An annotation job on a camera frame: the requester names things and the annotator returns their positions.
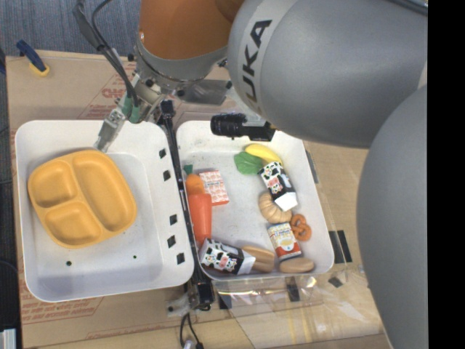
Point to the green leaf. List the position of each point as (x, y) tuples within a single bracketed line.
[(247, 163)]

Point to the yellow banana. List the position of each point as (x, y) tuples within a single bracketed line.
[(263, 152)]

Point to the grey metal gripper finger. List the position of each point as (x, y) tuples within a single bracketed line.
[(108, 133)]

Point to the brown cardboard board red print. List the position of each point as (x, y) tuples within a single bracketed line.
[(72, 86)]

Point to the beige round biscuit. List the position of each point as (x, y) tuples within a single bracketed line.
[(296, 265)]

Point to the orange plastic bottle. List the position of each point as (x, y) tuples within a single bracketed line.
[(200, 216)]

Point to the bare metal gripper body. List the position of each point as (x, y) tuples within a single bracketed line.
[(147, 95)]

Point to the brown pretzel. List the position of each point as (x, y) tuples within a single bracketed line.
[(301, 228)]

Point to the red and white can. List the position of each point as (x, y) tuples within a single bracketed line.
[(285, 242)]

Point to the white plastic tray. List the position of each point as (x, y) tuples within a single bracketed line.
[(145, 209), (239, 202)]

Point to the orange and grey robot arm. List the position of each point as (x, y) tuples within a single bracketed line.
[(319, 71)]

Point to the black cylinder on white bracket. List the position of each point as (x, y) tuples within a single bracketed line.
[(228, 125)]

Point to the thin black rod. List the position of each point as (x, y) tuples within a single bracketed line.
[(177, 158)]

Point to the beige croissant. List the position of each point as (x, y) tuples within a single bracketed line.
[(270, 211)]

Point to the orange carrot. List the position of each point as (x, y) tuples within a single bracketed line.
[(194, 184)]

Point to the white carton with orange print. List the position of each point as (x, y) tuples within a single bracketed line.
[(215, 187)]

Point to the brown hot dog bun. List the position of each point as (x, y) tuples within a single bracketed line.
[(263, 259)]

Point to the cow print carton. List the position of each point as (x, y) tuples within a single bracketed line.
[(223, 258), (277, 184)]

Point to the orange divided plate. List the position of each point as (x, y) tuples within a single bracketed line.
[(91, 187)]

